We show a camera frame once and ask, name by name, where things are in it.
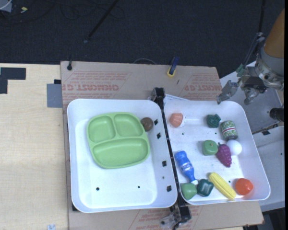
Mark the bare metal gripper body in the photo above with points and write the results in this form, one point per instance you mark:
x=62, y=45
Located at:
x=253, y=81

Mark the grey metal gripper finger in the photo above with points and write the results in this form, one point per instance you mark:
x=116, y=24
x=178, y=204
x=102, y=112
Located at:
x=228, y=90
x=250, y=95

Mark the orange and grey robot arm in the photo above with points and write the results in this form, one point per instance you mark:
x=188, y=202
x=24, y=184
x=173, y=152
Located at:
x=274, y=39

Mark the dark green toy pepper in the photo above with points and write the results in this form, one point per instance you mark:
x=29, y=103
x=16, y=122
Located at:
x=213, y=120
x=205, y=187

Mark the green labelled can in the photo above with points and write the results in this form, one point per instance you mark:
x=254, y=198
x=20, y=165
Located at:
x=229, y=130

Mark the white egg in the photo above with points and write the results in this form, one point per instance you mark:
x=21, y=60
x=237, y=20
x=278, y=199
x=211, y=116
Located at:
x=235, y=147

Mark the white paper sheet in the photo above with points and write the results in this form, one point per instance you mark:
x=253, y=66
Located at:
x=174, y=97

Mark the orange and white toy cupcake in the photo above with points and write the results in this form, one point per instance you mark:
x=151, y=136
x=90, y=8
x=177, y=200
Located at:
x=176, y=120

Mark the green apple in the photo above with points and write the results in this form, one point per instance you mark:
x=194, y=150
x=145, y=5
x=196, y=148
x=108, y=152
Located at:
x=209, y=148

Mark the purple grapes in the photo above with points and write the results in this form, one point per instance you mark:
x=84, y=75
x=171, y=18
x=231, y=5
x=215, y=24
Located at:
x=224, y=155

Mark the white plastic tray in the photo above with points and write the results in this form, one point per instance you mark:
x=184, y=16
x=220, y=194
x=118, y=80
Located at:
x=120, y=188
x=201, y=164

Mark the thin black rod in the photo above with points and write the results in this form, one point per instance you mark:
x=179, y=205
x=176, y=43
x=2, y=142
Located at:
x=169, y=142

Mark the blue plastic bottle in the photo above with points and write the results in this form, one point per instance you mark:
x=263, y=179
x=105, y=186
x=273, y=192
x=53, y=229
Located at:
x=184, y=164

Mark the brown kiwi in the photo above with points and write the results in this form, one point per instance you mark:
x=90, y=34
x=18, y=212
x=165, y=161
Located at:
x=147, y=124

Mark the orange toy tomato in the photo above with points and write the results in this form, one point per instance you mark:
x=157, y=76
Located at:
x=243, y=186

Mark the brown cardboard board, red print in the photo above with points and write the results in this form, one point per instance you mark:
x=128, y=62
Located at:
x=134, y=80

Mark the yellow corn cob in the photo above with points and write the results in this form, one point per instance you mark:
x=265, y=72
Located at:
x=222, y=185

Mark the green divided plate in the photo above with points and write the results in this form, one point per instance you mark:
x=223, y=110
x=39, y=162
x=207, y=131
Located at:
x=118, y=150

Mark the black cylinder on white bracket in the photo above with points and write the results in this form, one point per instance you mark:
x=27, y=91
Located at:
x=277, y=114

